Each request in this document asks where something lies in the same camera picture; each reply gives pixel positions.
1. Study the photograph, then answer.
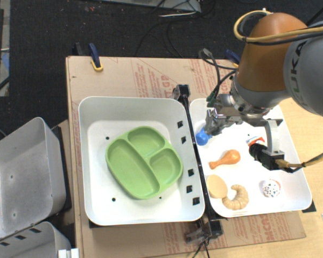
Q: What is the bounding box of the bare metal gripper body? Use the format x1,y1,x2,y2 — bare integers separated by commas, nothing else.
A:
209,93,270,127

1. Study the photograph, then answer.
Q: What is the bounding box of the blue round toy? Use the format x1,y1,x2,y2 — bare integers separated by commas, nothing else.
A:
195,127,213,147

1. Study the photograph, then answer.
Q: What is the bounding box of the orange chicken drumstick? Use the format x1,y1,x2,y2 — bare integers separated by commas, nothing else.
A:
208,149,241,170

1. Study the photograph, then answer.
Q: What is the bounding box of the red and white packet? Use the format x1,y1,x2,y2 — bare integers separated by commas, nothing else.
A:
245,135,266,147

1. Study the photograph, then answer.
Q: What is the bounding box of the thin black rod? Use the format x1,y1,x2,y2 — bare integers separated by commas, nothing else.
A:
181,95,214,225

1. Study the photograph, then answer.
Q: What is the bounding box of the white plastic tray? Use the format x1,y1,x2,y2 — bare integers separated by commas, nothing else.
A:
188,97,313,219
78,96,206,227

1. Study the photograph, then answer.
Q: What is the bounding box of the beige round biscuit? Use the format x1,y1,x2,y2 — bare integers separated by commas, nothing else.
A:
206,174,229,199

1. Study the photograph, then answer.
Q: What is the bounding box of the beige croissant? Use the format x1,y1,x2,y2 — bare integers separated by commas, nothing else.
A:
222,184,250,211

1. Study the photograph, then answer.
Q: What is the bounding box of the white cupcake with sprinkles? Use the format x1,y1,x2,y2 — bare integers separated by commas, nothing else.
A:
262,178,282,198

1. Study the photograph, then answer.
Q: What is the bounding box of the brown cardboard board red print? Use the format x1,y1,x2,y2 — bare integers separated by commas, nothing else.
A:
65,55,307,258

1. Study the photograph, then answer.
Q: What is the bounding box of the green divided plate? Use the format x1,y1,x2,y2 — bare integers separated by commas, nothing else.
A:
104,126,184,200

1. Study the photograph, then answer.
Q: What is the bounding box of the black block with thin wires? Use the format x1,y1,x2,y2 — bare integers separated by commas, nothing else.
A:
185,219,223,244
173,84,191,101

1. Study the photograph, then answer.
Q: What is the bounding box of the black cylinder on white bracket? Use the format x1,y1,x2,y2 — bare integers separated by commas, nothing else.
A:
248,118,285,171

